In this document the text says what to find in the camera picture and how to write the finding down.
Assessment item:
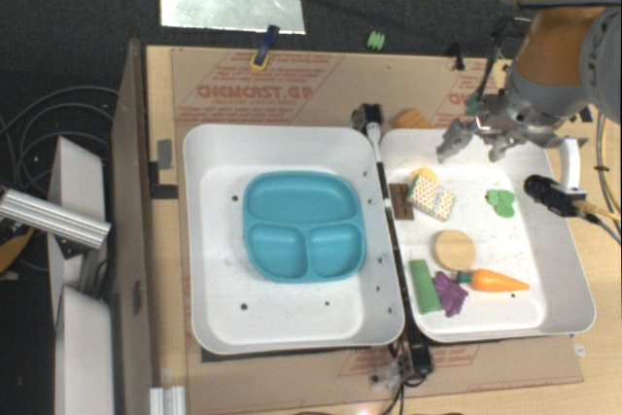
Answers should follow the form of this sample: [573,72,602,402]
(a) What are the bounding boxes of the orange waffle biscuit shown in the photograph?
[392,107,434,130]

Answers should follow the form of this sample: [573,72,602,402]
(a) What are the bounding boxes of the tan round biscuit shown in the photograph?
[432,228,478,271]

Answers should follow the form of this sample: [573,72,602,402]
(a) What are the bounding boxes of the white plastic tray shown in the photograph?
[378,126,598,344]
[182,122,407,357]

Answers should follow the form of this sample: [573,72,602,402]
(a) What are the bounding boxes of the blue divided plate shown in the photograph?
[242,170,367,285]

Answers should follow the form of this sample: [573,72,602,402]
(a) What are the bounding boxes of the green rectangular block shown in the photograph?
[407,259,443,315]

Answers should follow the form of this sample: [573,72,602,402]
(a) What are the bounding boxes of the brown chocolate bar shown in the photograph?
[388,183,416,222]

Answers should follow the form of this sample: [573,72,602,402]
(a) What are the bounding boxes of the orange carrot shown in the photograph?
[455,267,532,294]

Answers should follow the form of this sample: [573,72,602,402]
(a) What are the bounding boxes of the black block with thin wires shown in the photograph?
[351,102,386,133]
[397,338,434,379]

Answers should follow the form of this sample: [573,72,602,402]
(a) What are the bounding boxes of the black cylinder on white bracket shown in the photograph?
[523,136,590,219]

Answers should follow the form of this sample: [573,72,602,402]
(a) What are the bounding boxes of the brown cardboard board red print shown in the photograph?
[145,44,585,415]

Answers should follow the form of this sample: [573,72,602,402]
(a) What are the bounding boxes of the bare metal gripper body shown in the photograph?
[473,93,568,150]

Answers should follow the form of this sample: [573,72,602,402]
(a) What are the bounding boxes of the yellow round toy food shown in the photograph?
[408,166,438,187]

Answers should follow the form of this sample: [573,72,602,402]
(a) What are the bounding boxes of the green lettuce leaf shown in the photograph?
[485,189,518,219]

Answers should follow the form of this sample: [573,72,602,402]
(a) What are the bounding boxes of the small green ribbed toy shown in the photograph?
[365,30,389,52]

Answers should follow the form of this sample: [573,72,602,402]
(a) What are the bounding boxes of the purple grapes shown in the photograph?
[432,270,469,319]

